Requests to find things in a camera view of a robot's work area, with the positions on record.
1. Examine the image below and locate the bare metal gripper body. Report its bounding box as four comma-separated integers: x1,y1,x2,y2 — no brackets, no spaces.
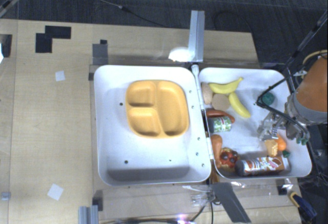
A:
257,111,308,142

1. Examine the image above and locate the green and white can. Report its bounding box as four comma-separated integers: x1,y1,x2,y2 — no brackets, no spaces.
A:
208,115,233,134

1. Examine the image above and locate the red brown sausage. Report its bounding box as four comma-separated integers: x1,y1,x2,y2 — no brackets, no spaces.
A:
205,108,236,124

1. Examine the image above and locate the orange brown toy food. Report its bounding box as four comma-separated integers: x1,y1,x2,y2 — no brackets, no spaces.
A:
210,134,223,169

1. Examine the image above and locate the pale wooden board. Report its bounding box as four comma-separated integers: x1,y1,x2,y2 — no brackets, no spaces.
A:
10,18,302,224

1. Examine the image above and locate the yellow banana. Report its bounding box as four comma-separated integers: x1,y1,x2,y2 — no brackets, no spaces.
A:
228,91,252,119
208,76,244,95

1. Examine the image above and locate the tan bread roll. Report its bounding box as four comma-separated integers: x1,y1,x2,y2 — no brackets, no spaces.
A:
200,82,214,106

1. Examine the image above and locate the tan round biscuit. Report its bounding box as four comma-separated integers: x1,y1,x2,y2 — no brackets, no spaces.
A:
211,93,231,111

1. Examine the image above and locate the orange carrot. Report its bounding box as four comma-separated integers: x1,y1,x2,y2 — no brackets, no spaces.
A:
275,133,291,158

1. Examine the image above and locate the pizza slice with dark toppings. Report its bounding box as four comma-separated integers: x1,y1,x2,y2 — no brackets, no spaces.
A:
219,147,240,173

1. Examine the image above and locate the yellow cube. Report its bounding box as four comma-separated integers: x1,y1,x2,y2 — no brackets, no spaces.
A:
264,139,279,157

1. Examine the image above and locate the orange divided plate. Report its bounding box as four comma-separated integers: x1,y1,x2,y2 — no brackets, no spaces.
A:
125,79,190,139

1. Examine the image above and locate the white plastic tray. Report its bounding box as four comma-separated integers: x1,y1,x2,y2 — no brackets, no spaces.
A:
198,67,313,180
93,64,212,187

